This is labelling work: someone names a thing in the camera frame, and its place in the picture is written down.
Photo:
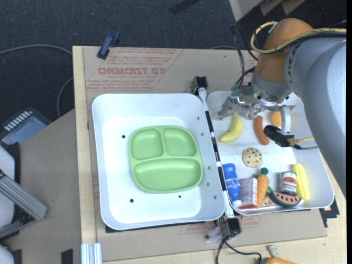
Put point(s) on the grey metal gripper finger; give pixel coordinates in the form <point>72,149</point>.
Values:
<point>253,114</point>
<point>226,110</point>

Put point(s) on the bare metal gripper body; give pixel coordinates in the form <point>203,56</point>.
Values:
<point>247,99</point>

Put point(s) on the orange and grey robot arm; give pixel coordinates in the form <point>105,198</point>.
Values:
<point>319,73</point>

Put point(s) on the orange sausage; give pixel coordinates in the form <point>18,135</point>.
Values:
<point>259,131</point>

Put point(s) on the yellow banana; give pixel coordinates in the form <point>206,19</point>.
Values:
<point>236,131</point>

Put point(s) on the thin black and white rod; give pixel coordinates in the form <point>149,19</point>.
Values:
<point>211,128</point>

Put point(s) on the orange round toy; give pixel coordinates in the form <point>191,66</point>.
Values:
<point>276,119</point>

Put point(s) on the tan chocolate chip biscuit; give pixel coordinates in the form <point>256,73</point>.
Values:
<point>252,157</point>

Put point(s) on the white plastic tray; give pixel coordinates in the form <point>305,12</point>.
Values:
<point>277,158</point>
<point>115,147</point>

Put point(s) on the blue bottle white cap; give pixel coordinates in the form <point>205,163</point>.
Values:
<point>231,180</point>

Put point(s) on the orange carrot green top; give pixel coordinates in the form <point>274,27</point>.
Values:
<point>262,187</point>

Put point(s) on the small red and white can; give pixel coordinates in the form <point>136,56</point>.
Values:
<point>288,183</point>

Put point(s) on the red and white carton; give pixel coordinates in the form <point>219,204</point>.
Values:
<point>247,192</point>

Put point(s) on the yellow corn cob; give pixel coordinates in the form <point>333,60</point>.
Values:
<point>302,181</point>

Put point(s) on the green divided plate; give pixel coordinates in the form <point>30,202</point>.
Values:
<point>165,172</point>

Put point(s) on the pizza slice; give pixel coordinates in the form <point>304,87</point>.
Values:
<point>266,202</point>

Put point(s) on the red watermelon slice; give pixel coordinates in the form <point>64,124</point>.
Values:
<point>287,199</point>

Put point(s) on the brown cardboard board red print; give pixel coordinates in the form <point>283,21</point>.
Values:
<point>132,70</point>

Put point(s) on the black cylinder on white bracket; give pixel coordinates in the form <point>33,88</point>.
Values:
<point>277,135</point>

